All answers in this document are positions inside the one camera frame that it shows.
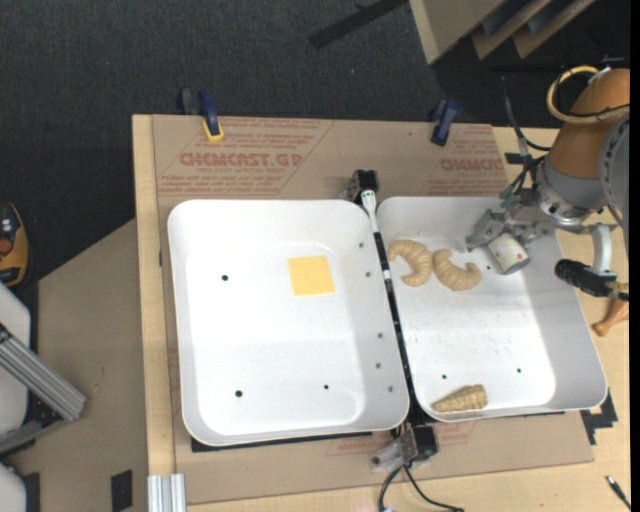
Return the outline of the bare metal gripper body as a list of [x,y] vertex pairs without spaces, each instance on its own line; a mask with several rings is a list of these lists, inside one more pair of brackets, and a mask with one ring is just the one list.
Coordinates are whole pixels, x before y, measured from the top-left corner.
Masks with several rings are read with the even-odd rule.
[[521,192],[504,199],[501,207],[508,224],[541,227],[546,223],[574,233],[584,230],[584,221],[592,213],[550,192]]

